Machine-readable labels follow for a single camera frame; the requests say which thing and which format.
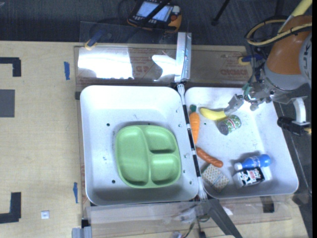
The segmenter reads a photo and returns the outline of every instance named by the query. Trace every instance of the toy banana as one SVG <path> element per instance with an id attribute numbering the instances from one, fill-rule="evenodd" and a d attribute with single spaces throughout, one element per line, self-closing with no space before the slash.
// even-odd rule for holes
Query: toy banana
<path id="1" fill-rule="evenodd" d="M 221 111 L 215 111 L 207 108 L 200 108 L 200 113 L 202 116 L 210 119 L 210 120 L 222 120 L 229 116 L 232 112 L 235 112 L 240 108 L 243 104 L 243 96 L 242 95 L 234 95 L 232 99 L 229 101 L 229 106 Z"/>

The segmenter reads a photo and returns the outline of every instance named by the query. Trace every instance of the tripod leg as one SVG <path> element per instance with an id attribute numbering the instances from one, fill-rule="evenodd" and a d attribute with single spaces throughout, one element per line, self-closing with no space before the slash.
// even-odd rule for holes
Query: tripod leg
<path id="1" fill-rule="evenodd" d="M 215 221 L 215 223 L 220 227 L 220 229 L 224 232 L 225 235 L 231 235 L 235 238 L 242 238 L 241 234 L 220 205 L 217 199 L 209 200 L 210 209 L 208 211 L 208 215 Z"/>
<path id="2" fill-rule="evenodd" d="M 226 9 L 227 5 L 229 4 L 230 0 L 225 0 L 222 7 L 220 8 L 217 16 L 215 18 L 212 19 L 211 24 L 213 26 L 216 26 L 218 24 L 218 20 L 221 17 L 222 13 L 224 12 L 224 10 Z"/>

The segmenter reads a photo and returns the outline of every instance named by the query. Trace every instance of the sponge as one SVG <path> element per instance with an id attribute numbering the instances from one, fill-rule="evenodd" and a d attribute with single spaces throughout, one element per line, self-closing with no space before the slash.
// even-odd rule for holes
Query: sponge
<path id="1" fill-rule="evenodd" d="M 220 193 L 229 183 L 229 179 L 212 164 L 202 172 L 203 180 Z"/>

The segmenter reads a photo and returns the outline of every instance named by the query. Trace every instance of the white sink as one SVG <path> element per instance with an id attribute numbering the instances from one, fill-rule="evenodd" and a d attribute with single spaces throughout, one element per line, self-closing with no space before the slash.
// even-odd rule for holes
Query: white sink
<path id="1" fill-rule="evenodd" d="M 193 87 L 186 91 L 187 106 L 195 104 L 198 109 L 207 107 L 213 110 L 226 108 L 234 94 L 243 94 L 240 88 Z M 201 117 L 197 146 L 208 154 L 223 161 L 219 170 L 229 178 L 228 185 L 218 193 L 204 183 L 206 192 L 219 199 L 246 198 L 292 194 L 299 185 L 282 129 L 277 125 L 277 114 L 273 102 L 263 103 L 255 111 L 245 102 L 235 113 L 242 125 L 228 135 L 219 132 L 216 122 Z M 272 179 L 259 184 L 237 189 L 232 176 L 236 173 L 234 163 L 241 162 L 252 155 L 269 154 Z M 206 163 L 199 159 L 201 169 Z"/>
<path id="2" fill-rule="evenodd" d="M 198 193 L 191 146 L 179 94 L 168 87 L 89 86 L 80 95 L 86 193 L 96 205 L 188 201 Z M 133 188 L 115 159 L 115 139 L 130 125 L 158 125 L 175 136 L 181 176 L 172 185 Z"/>

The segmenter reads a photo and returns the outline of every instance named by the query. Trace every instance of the black stand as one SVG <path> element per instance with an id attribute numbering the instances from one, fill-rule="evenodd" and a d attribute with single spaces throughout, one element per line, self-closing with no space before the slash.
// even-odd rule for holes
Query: black stand
<path id="1" fill-rule="evenodd" d="M 275 15 L 274 16 L 281 16 L 282 15 L 282 10 L 284 6 L 284 1 L 285 0 L 277 0 L 276 3 L 276 9 L 275 9 Z M 220 8 L 217 16 L 212 19 L 211 24 L 213 26 L 216 26 L 219 23 L 219 18 L 221 17 L 222 13 L 226 9 L 227 5 L 229 4 L 230 0 L 225 0 L 222 7 Z"/>
<path id="2" fill-rule="evenodd" d="M 11 192 L 10 211 L 0 214 L 0 224 L 19 222 L 21 219 L 21 193 Z"/>
<path id="3" fill-rule="evenodd" d="M 220 8 L 220 10 L 219 10 L 217 16 L 216 16 L 214 19 L 212 19 L 212 21 L 211 21 L 211 24 L 212 24 L 213 26 L 216 26 L 216 25 L 218 24 L 218 20 L 219 20 L 219 18 L 221 17 L 221 15 L 222 15 L 222 13 L 224 12 L 224 10 L 226 9 L 226 7 L 227 7 L 227 5 L 229 4 L 229 2 L 230 2 L 230 0 L 225 0 L 225 1 L 224 1 L 224 3 L 223 3 L 223 5 L 222 5 L 222 7 Z"/>
<path id="4" fill-rule="evenodd" d="M 242 238 L 238 229 L 235 227 L 223 207 L 220 205 L 217 199 L 208 200 L 209 211 L 208 216 L 210 216 L 213 221 L 218 225 L 218 227 L 227 236 L 234 236 L 235 238 Z"/>

